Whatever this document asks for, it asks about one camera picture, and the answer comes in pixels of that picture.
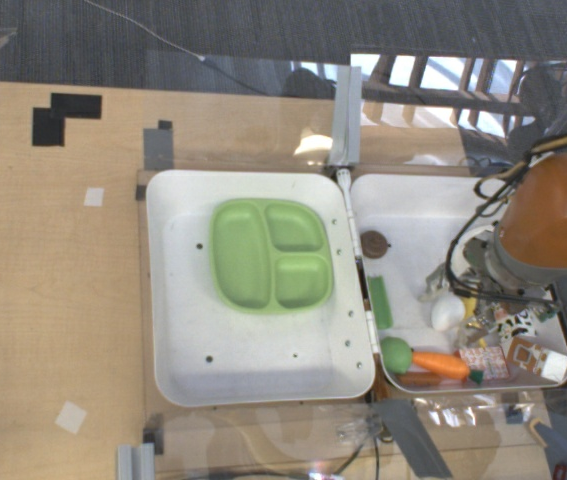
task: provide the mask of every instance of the green ball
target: green ball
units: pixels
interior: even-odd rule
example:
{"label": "green ball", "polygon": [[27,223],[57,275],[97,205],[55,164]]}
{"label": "green ball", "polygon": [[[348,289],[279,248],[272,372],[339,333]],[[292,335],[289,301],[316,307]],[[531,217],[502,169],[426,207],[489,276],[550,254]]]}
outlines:
{"label": "green ball", "polygon": [[412,349],[401,338],[383,338],[381,354],[385,369],[392,373],[405,373],[412,364]]}

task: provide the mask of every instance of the wooden table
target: wooden table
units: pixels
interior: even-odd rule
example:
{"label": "wooden table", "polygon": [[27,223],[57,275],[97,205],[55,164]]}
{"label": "wooden table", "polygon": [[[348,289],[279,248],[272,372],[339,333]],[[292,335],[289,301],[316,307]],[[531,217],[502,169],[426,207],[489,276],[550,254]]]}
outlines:
{"label": "wooden table", "polygon": [[[65,147],[33,147],[32,109],[49,107],[52,92],[101,95],[102,118],[67,119]],[[159,119],[172,121],[178,168],[318,171],[293,154],[306,125],[329,134],[331,109],[332,102],[316,100],[0,83],[1,480],[114,478],[117,446],[141,440],[144,383],[152,377],[143,362],[135,199],[143,129],[156,128]],[[401,164],[415,151],[447,159],[463,155],[452,129],[419,138],[410,129],[370,126],[362,139],[363,160],[375,164]],[[102,206],[84,205],[90,188],[104,189]],[[77,433],[55,424],[68,401],[86,411]],[[291,434],[283,438],[301,439],[294,428],[310,435],[312,410],[290,409],[296,423],[284,428]],[[183,424],[168,437],[181,447],[177,469],[209,461],[201,442],[222,439],[223,432],[227,453],[219,461],[248,454],[289,458],[258,439],[239,445],[237,430],[227,430],[236,424],[229,413],[213,436],[209,414],[197,426],[199,413],[174,411]],[[245,428],[254,423],[240,410],[232,414]],[[258,436],[262,429],[252,426]],[[543,453],[529,436],[519,436],[520,446],[511,448],[499,447],[493,437],[479,448],[449,452],[459,478],[476,478],[466,465],[470,459],[481,463],[481,453],[493,470],[516,464],[517,478],[521,472],[546,478]],[[398,449],[383,446],[382,474],[412,478]],[[334,456],[347,456],[347,450]],[[501,460],[492,462],[496,454]],[[351,478],[373,477],[374,460],[367,455],[348,469]]]}

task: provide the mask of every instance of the white tray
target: white tray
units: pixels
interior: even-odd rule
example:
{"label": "white tray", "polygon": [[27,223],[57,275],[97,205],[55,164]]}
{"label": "white tray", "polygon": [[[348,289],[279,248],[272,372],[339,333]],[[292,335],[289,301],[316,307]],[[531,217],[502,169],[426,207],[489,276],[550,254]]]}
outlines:
{"label": "white tray", "polygon": [[[246,314],[215,292],[207,250],[214,208],[235,198],[310,206],[332,251],[334,289],[320,307]],[[155,376],[173,403],[195,407],[354,398],[374,362],[343,197],[312,174],[166,171],[147,190]]]}
{"label": "white tray", "polygon": [[[375,230],[391,243],[380,259],[364,258],[367,276],[382,276],[394,319],[392,328],[379,331],[379,338],[403,338],[414,349],[453,352],[454,331],[438,332],[431,327],[432,303],[418,296],[425,278],[446,257],[450,241],[483,202],[473,192],[476,179],[441,176],[366,175],[352,186],[352,206],[358,231]],[[476,226],[490,223],[479,220]],[[567,355],[567,343],[558,318],[537,322],[534,338],[552,350]],[[444,381],[438,386],[403,386],[393,374],[388,378],[399,388],[415,393],[513,390],[557,386],[532,373],[509,365],[511,379],[490,381],[482,386]]]}

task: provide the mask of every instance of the orange carrot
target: orange carrot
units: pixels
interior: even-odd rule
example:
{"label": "orange carrot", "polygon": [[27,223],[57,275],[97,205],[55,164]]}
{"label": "orange carrot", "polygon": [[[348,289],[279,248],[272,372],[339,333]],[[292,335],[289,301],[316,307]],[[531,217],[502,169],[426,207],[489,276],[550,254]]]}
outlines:
{"label": "orange carrot", "polygon": [[470,368],[462,359],[438,352],[412,352],[412,362],[421,368],[448,377],[463,380],[470,374]]}

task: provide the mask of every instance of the white tape square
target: white tape square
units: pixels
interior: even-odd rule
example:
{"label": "white tape square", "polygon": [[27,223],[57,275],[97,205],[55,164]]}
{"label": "white tape square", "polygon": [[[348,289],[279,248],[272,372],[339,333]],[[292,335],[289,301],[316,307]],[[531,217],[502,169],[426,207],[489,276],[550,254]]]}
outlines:
{"label": "white tape square", "polygon": [[87,416],[87,411],[70,401],[65,402],[63,409],[56,418],[55,423],[63,430],[72,434],[78,434]]}
{"label": "white tape square", "polygon": [[88,188],[85,193],[84,206],[103,206],[104,188]]}

